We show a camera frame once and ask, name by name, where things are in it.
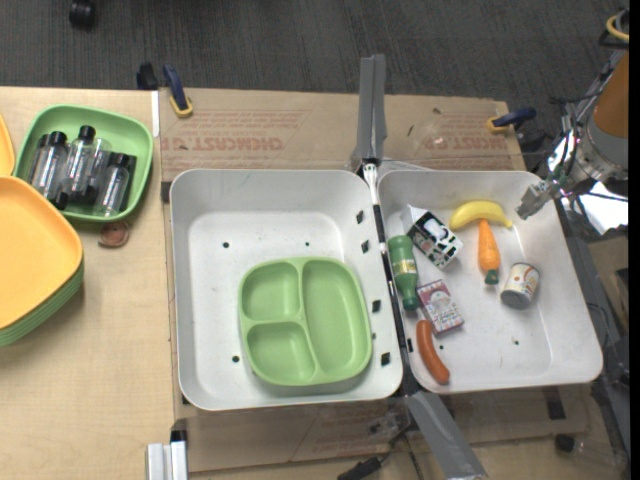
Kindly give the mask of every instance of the can label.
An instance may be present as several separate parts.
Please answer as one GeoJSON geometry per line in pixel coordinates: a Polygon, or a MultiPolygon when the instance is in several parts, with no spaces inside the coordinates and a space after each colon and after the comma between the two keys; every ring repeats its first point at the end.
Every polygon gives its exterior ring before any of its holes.
{"type": "Polygon", "coordinates": [[[507,306],[524,309],[531,304],[538,288],[540,272],[528,263],[516,263],[511,267],[509,277],[500,298],[507,306]]]}
{"type": "Polygon", "coordinates": [[[418,269],[416,267],[416,260],[398,260],[391,265],[393,275],[398,276],[400,274],[417,274],[418,269]]]}

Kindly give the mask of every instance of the blue clamp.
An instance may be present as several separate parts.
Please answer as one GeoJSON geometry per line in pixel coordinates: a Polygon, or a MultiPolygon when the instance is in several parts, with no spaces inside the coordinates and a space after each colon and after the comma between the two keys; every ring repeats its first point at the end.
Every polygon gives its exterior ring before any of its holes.
{"type": "Polygon", "coordinates": [[[489,119],[487,121],[487,128],[491,133],[505,132],[509,129],[509,125],[513,125],[517,130],[522,123],[533,119],[536,115],[538,115],[538,113],[535,108],[521,108],[509,112],[502,117],[489,119]]]}
{"type": "Polygon", "coordinates": [[[162,73],[167,81],[167,85],[171,89],[171,97],[169,101],[178,117],[187,117],[193,113],[193,105],[191,100],[184,94],[182,82],[171,64],[162,66],[162,73]]]}

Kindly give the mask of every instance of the bottle label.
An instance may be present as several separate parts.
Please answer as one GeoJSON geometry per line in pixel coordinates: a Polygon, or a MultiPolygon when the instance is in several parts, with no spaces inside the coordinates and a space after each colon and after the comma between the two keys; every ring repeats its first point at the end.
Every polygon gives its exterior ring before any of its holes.
{"type": "Polygon", "coordinates": [[[400,274],[417,274],[416,260],[398,260],[391,265],[394,276],[400,274]]]}

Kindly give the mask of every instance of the banana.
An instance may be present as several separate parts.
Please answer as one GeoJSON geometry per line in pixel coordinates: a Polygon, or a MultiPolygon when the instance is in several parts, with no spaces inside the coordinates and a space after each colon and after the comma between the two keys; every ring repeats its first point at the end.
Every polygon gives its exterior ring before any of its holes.
{"type": "Polygon", "coordinates": [[[507,219],[502,206],[493,201],[475,200],[467,201],[458,206],[449,219],[449,229],[455,231],[476,219],[487,219],[488,221],[502,224],[510,228],[512,222],[507,219]]]}

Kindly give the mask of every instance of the tin can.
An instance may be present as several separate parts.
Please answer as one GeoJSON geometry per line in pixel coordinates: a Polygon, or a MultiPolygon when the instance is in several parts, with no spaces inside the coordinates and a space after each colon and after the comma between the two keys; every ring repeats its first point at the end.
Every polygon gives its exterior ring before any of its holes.
{"type": "Polygon", "coordinates": [[[531,304],[533,294],[538,288],[540,272],[528,263],[515,263],[509,272],[509,278],[500,293],[500,298],[507,306],[514,309],[525,309],[531,304]]]}

